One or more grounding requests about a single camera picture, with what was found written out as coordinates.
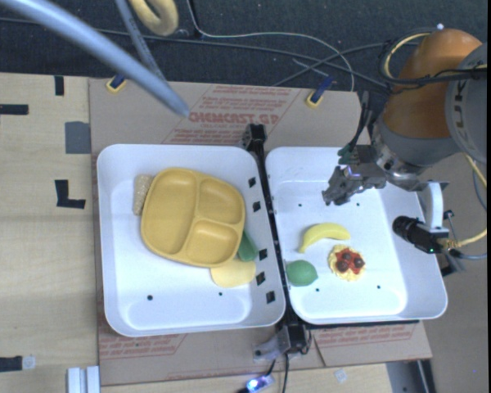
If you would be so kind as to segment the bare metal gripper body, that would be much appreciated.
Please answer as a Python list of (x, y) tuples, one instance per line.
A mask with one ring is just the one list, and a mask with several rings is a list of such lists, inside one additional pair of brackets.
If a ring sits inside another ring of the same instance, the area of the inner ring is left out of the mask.
[(383, 188), (391, 183), (403, 190), (423, 190), (427, 181), (420, 174), (426, 169), (400, 159), (386, 145), (347, 145), (342, 149), (343, 175), (361, 182), (364, 189)]

